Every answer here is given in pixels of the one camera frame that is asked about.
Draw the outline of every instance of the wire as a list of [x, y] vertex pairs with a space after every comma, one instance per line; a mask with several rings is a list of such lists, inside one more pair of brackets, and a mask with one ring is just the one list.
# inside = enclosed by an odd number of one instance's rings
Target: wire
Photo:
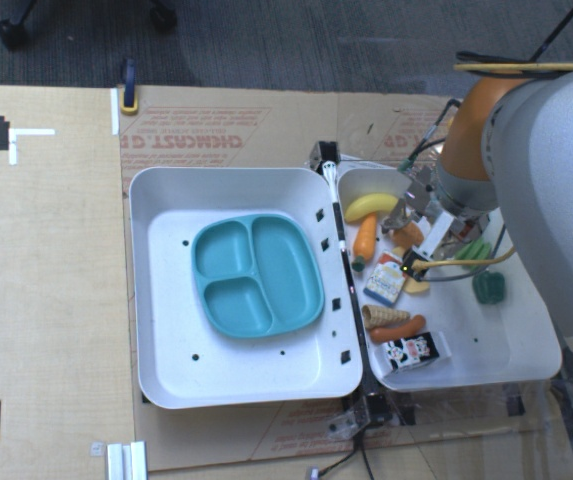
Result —
[[408, 171], [408, 169], [410, 169], [413, 164], [415, 163], [415, 160], [417, 160], [417, 157], [419, 156], [419, 154], [422, 151], [425, 151], [426, 149], [428, 149], [429, 146], [428, 144], [430, 144], [428, 142], [428, 140], [433, 136], [433, 133], [435, 133], [435, 131], [437, 130], [437, 128], [439, 127], [439, 125], [441, 124], [442, 120], [444, 119], [444, 117], [446, 116], [446, 113], [450, 110], [451, 107], [457, 107], [459, 108], [459, 106], [461, 105], [461, 102], [456, 99], [456, 98], [451, 98], [450, 100], [448, 100], [446, 102], [446, 105], [444, 106], [444, 108], [442, 109], [441, 113], [439, 114], [439, 116], [437, 117], [437, 119], [435, 120], [435, 122], [430, 126], [430, 128], [428, 129], [428, 131], [424, 134], [424, 136], [422, 137], [422, 139], [419, 141], [419, 143], [417, 144], [417, 146], [415, 146], [415, 149], [410, 153], [410, 155], [408, 155], [406, 157], [405, 160], [403, 160], [399, 166], [397, 166], [397, 170], [399, 172], [406, 172]]
[[511, 247], [508, 252], [502, 254], [499, 258], [492, 258], [487, 260], [441, 260], [441, 261], [423, 261], [415, 260], [413, 262], [413, 270], [426, 270], [431, 267], [445, 267], [447, 265], [494, 265], [507, 260], [515, 253], [515, 248]]
[[427, 142], [426, 144], [424, 144], [421, 148], [419, 148], [417, 150], [416, 155], [419, 156], [421, 153], [423, 153], [427, 149], [430, 149], [433, 146], [437, 146], [438, 144], [442, 144], [443, 142], [446, 142], [446, 137], [442, 137], [441, 139], [435, 139], [431, 142]]
[[[504, 239], [504, 234], [506, 233], [506, 224], [502, 225], [502, 229], [497, 236], [497, 240], [495, 240], [495, 246], [491, 251], [489, 258], [494, 258], [497, 255], [497, 251], [499, 250], [499, 246]], [[469, 277], [475, 277], [477, 274], [481, 274], [484, 270], [488, 270], [490, 265], [479, 265], [478, 267], [474, 268], [470, 272], [466, 274], [459, 274], [457, 276], [448, 276], [448, 277], [435, 277], [435, 278], [424, 278], [421, 282], [423, 283], [443, 283], [447, 281], [460, 281], [461, 279], [468, 279]]]
[[368, 457], [366, 456], [366, 449], [364, 448], [364, 432], [365, 431], [366, 430], [364, 429], [364, 430], [361, 430], [360, 432], [358, 432], [357, 434], [355, 434], [353, 436], [353, 449], [350, 451], [350, 453], [348, 453], [347, 455], [345, 455], [344, 457], [339, 459], [337, 462], [331, 464], [330, 466], [327, 466], [324, 469], [320, 469], [318, 474], [317, 474], [318, 478], [321, 478], [321, 477], [327, 475], [333, 469], [335, 469], [337, 466], [344, 464], [346, 461], [348, 461], [352, 457], [354, 457], [358, 451], [361, 451], [362, 457], [364, 458], [364, 464], [366, 466], [366, 471], [368, 471], [368, 478], [370, 478], [370, 480], [375, 480], [375, 477], [373, 476], [373, 471], [370, 468], [370, 463], [368, 462]]
[[366, 448], [364, 448], [364, 441], [362, 440], [359, 448], [362, 450], [362, 457], [364, 458], [364, 465], [366, 466], [366, 471], [368, 471], [368, 478], [370, 480], [375, 480], [375, 476], [373, 475], [373, 470], [370, 469], [370, 463], [368, 462], [368, 457], [366, 456]]
[[[510, 57], [500, 57], [494, 55], [483, 55], [471, 51], [460, 51], [456, 53], [456, 58], [463, 62], [472, 62], [472, 65], [456, 64], [458, 71], [468, 71], [479, 76], [495, 78], [534, 78], [551, 79], [573, 71], [573, 64], [536, 64], [537, 59], [548, 49], [560, 32], [573, 19], [573, 7], [566, 16], [559, 22], [553, 32], [535, 50], [535, 53], [526, 61]], [[499, 67], [489, 68], [489, 65], [498, 64]], [[517, 73], [498, 73], [496, 70], [517, 70]]]

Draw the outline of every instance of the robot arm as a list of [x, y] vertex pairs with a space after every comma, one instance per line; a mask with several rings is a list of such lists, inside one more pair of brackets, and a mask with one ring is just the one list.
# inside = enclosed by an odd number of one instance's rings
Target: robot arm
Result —
[[573, 72], [482, 78], [451, 124], [434, 179], [440, 205], [460, 220], [500, 209], [573, 352]]

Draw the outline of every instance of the toy sausage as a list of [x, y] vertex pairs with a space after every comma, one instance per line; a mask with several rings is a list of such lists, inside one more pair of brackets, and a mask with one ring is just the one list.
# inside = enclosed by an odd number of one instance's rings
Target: toy sausage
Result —
[[374, 343], [386, 343], [387, 341], [415, 336], [425, 325], [426, 318], [424, 315], [417, 314], [398, 327], [375, 327], [370, 329], [368, 333]]

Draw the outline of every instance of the black cable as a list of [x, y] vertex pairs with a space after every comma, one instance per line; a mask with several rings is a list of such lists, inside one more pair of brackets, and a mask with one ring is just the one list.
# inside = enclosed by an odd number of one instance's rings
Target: black cable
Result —
[[363, 440], [361, 441], [359, 448], [362, 450], [362, 457], [364, 458], [364, 465], [366, 466], [366, 471], [368, 472], [368, 478], [370, 478], [370, 480], [375, 480], [373, 470], [370, 469], [370, 463], [368, 462], [368, 457], [366, 456], [366, 448], [364, 448]]
[[353, 439], [353, 449], [350, 451], [350, 453], [348, 453], [348, 455], [345, 455], [344, 457], [342, 457], [341, 459], [339, 459], [337, 462], [335, 462], [334, 464], [331, 464], [330, 466], [325, 467], [324, 469], [320, 469], [319, 473], [317, 474], [317, 476], [319, 478], [327, 475], [328, 473], [330, 473], [333, 469], [335, 469], [337, 466], [340, 466], [341, 464], [343, 464], [344, 462], [346, 462], [347, 460], [351, 459], [356, 453], [357, 450], [359, 450], [358, 447], [358, 443], [355, 439]]
[[[559, 22], [551, 34], [544, 40], [544, 42], [535, 50], [535, 53], [531, 55], [528, 60], [519, 60], [510, 57], [501, 57], [498, 55], [484, 55], [481, 53], [471, 52], [467, 50], [462, 50], [456, 52], [455, 57], [461, 62], [473, 62], [473, 63], [483, 63], [483, 64], [532, 64], [539, 59], [539, 57], [548, 49], [551, 43], [557, 38], [561, 31], [568, 25], [570, 20], [573, 19], [573, 7], [564, 18]], [[556, 71], [521, 71], [519, 73], [495, 73], [488, 71], [468, 71], [473, 75], [487, 76], [493, 78], [537, 78], [537, 79], [553, 79], [558, 78], [562, 74], [566, 73], [565, 70]]]
[[421, 153], [423, 153], [427, 149], [430, 149], [433, 146], [437, 146], [438, 144], [442, 144], [444, 142], [446, 142], [446, 137], [442, 137], [441, 139], [435, 139], [433, 141], [427, 142], [421, 148], [419, 148], [419, 150], [415, 153], [415, 155], [420, 155]]
[[347, 455], [345, 455], [344, 457], [339, 459], [334, 464], [331, 464], [330, 466], [327, 466], [324, 469], [320, 469], [319, 472], [317, 473], [317, 476], [319, 478], [321, 478], [321, 477], [327, 475], [333, 469], [335, 469], [337, 466], [344, 464], [346, 461], [348, 461], [352, 457], [354, 457], [358, 451], [361, 451], [362, 457], [364, 458], [364, 464], [366, 466], [366, 471], [368, 472], [368, 478], [370, 480], [375, 480], [375, 477], [373, 476], [373, 471], [370, 468], [370, 463], [368, 462], [368, 457], [366, 456], [366, 449], [364, 448], [364, 433], [365, 432], [366, 432], [366, 429], [361, 430], [360, 432], [355, 434], [353, 436], [353, 449]]
[[552, 33], [544, 40], [541, 46], [537, 48], [535, 53], [533, 53], [533, 55], [531, 56], [530, 59], [528, 59], [527, 62], [535, 62], [537, 59], [539, 59], [542, 53], [544, 53], [548, 49], [550, 44], [555, 40], [555, 38], [559, 35], [559, 33], [564, 29], [566, 25], [568, 25], [568, 22], [572, 19], [573, 19], [573, 8], [570, 11], [568, 11], [566, 16], [564, 16], [564, 19], [559, 22], [559, 25], [555, 27], [555, 30], [553, 30]]
[[[505, 233], [506, 233], [506, 224], [502, 224], [502, 229], [500, 230], [499, 235], [497, 236], [497, 240], [495, 240], [495, 246], [493, 247], [493, 250], [490, 253], [489, 256], [490, 259], [493, 259], [495, 258], [495, 256], [497, 256], [497, 251], [499, 250], [499, 246], [501, 245], [502, 240], [504, 239]], [[475, 277], [477, 274], [481, 274], [484, 270], [488, 269], [489, 266], [490, 265], [480, 265], [478, 267], [475, 267], [470, 272], [467, 272], [466, 274], [460, 274], [457, 276], [448, 276], [448, 277], [435, 277], [430, 279], [424, 279], [422, 282], [443, 283], [445, 281], [459, 281], [461, 279], [468, 279], [469, 277]]]
[[417, 144], [417, 146], [415, 146], [415, 149], [411, 152], [411, 154], [408, 155], [409, 159], [415, 158], [419, 153], [421, 153], [421, 151], [423, 151], [422, 148], [426, 144], [426, 141], [428, 139], [430, 139], [431, 135], [434, 133], [434, 131], [437, 129], [437, 127], [441, 124], [442, 120], [444, 119], [444, 117], [446, 116], [446, 113], [450, 110], [450, 108], [451, 107], [459, 108], [460, 105], [461, 105], [461, 102], [456, 98], [451, 98], [450, 100], [448, 100], [446, 102], [446, 105], [444, 105], [444, 108], [442, 109], [441, 113], [439, 114], [439, 116], [437, 117], [435, 122], [429, 128], [428, 132], [424, 135], [422, 140], [419, 141], [419, 144]]

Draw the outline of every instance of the wooden surface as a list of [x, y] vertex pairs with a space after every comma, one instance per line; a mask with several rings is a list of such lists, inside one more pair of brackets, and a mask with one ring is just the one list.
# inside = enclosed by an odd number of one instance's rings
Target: wooden surface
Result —
[[[0, 87], [0, 115], [14, 128], [56, 131], [20, 137], [16, 166], [0, 152], [0, 480], [103, 479], [105, 459], [93, 456], [93, 443], [135, 438], [120, 146], [111, 134], [110, 91]], [[493, 426], [484, 437], [442, 441], [445, 427], [428, 436], [433, 442], [421, 436], [423, 444], [368, 450], [373, 474], [573, 480], [559, 409], [550, 393], [542, 404], [549, 421], [536, 431]], [[150, 477], [290, 480], [342, 456]], [[367, 478], [361, 456], [328, 478]]]

